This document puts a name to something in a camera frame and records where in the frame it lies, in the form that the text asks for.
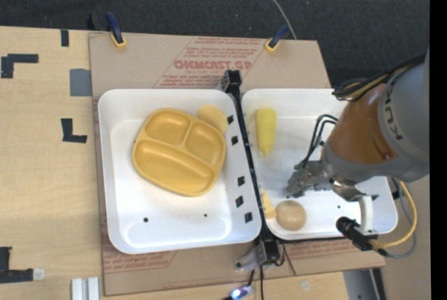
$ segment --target white tray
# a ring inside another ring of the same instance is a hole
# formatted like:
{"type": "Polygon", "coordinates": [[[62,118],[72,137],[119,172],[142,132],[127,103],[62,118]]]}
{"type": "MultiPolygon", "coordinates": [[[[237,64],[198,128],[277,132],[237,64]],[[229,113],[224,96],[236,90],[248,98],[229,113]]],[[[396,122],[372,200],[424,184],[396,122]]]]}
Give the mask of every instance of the white tray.
{"type": "Polygon", "coordinates": [[[261,216],[235,106],[227,94],[212,89],[117,89],[101,96],[98,114],[108,233],[118,250],[135,254],[244,243],[259,234],[261,216]],[[146,118],[166,107],[196,116],[206,104],[234,118],[225,134],[226,160],[213,189],[185,197],[142,178],[131,155],[146,118]],[[235,136],[238,143],[233,145],[235,136]]]}
{"type": "MultiPolygon", "coordinates": [[[[346,103],[331,95],[330,89],[253,89],[243,95],[242,109],[249,132],[251,154],[258,185],[270,198],[273,206],[286,200],[285,188],[293,166],[307,154],[316,118],[322,114],[338,117],[346,103]],[[271,107],[277,112],[277,133],[274,149],[267,158],[258,150],[256,140],[256,110],[271,107]]],[[[323,139],[329,136],[331,125],[325,126],[323,139]]],[[[311,160],[318,160],[318,147],[311,160]]],[[[397,224],[395,203],[385,177],[374,177],[358,184],[367,194],[379,194],[374,200],[374,229],[379,233],[392,231],[397,224]]],[[[304,197],[291,198],[305,208],[306,225],[296,232],[282,228],[276,219],[267,220],[271,232],[280,239],[302,240],[340,237],[335,223],[341,216],[356,219],[360,223],[360,207],[357,202],[346,202],[328,191],[307,191],[304,197]]]]}

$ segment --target yellow plate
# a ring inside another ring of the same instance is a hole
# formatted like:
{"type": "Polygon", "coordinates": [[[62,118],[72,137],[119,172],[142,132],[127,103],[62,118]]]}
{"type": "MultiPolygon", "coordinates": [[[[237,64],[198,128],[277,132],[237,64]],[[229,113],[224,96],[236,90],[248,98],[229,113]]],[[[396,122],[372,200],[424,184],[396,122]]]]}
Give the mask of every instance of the yellow plate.
{"type": "Polygon", "coordinates": [[[200,196],[216,183],[226,143],[211,124],[174,109],[149,116],[133,145],[138,173],[152,183],[185,196],[200,196]]]}

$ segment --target wooden table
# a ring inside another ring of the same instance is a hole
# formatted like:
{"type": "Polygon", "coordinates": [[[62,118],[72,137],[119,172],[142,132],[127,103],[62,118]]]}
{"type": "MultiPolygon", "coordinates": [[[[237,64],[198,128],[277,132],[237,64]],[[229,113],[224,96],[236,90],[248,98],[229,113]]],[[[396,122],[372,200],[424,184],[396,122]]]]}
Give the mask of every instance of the wooden table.
{"type": "MultiPolygon", "coordinates": [[[[74,278],[99,277],[102,289],[92,100],[71,97],[69,85],[70,69],[90,68],[88,35],[70,31],[62,47],[60,30],[0,27],[0,56],[39,55],[37,64],[16,63],[13,78],[0,79],[0,246],[13,247],[11,269],[45,271],[44,280],[0,284],[1,299],[69,299],[74,278]],[[62,142],[63,118],[73,118],[73,133],[88,135],[86,144],[62,142]]],[[[268,300],[348,299],[340,272],[265,280],[263,287],[268,300]]],[[[234,288],[113,299],[222,299],[234,288]]]]}

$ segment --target cardboard box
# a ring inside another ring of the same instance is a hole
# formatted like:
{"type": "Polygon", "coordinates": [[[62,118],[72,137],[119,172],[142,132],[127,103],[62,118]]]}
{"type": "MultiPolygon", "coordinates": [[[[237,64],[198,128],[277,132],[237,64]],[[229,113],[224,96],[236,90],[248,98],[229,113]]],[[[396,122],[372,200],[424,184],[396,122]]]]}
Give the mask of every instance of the cardboard box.
{"type": "MultiPolygon", "coordinates": [[[[105,293],[128,294],[200,285],[243,283],[235,258],[252,243],[192,250],[126,255],[108,239],[98,100],[111,89],[215,88],[227,69],[241,71],[241,92],[254,88],[328,88],[330,83],[316,41],[284,40],[274,51],[266,40],[127,33],[119,49],[109,33],[89,37],[105,293]]],[[[266,278],[381,267],[376,253],[360,252],[346,240],[287,244],[288,261],[269,267],[266,278]]]]}

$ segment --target blue clamp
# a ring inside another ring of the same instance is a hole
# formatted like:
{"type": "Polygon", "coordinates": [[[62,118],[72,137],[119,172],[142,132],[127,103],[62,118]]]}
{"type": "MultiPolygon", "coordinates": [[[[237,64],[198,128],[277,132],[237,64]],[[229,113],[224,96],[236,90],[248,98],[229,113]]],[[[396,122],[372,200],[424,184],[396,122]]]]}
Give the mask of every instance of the blue clamp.
{"type": "Polygon", "coordinates": [[[105,19],[107,20],[109,30],[112,32],[110,37],[112,38],[113,43],[118,48],[123,48],[127,44],[127,41],[121,33],[117,19],[112,13],[106,13],[105,19]]]}
{"type": "Polygon", "coordinates": [[[287,38],[288,35],[290,34],[291,30],[288,26],[288,24],[285,24],[283,27],[281,27],[278,32],[276,32],[276,34],[271,37],[271,39],[269,39],[266,43],[265,43],[265,48],[267,51],[269,52],[273,52],[277,49],[278,45],[279,45],[279,40],[281,38],[287,38]]]}

